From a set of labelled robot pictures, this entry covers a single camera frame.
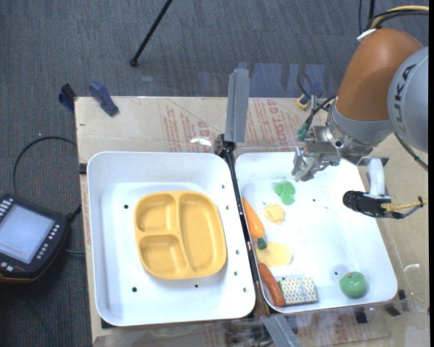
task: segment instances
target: sausage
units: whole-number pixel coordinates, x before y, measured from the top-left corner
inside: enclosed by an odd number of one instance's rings
[[[270,295],[272,296],[273,303],[275,306],[282,307],[284,306],[284,296],[283,292],[280,289],[280,286],[276,282],[275,277],[273,276],[272,272],[268,268],[268,266],[265,263],[259,263],[258,264],[260,277],[262,278],[262,281],[264,282],[265,286],[268,288],[268,291],[270,292]]]

